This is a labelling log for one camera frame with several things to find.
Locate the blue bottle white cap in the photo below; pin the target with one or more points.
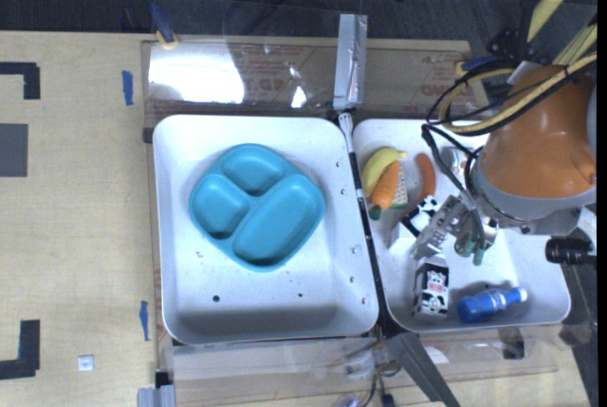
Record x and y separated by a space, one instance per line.
488 303

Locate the black cylinder on white bracket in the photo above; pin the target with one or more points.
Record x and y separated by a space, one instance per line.
566 251

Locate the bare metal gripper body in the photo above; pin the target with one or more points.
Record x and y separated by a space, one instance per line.
457 217

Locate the tall cow print milk carton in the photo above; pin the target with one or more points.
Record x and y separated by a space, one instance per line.
432 289

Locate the blue divided plate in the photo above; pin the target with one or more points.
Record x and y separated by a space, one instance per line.
270 215

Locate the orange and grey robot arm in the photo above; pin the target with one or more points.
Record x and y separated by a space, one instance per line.
540 149

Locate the orange sausage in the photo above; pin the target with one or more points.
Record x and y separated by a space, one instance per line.
427 177

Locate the small cow print carton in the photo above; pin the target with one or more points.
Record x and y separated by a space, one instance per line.
422 213

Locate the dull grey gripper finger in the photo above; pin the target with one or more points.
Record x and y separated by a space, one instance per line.
438 244
422 244

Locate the yellow banana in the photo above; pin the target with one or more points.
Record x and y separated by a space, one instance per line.
377 165

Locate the white plastic tray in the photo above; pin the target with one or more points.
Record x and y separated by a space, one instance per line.
265 301
517 272

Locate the orange carrot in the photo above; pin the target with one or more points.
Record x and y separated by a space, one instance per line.
386 189

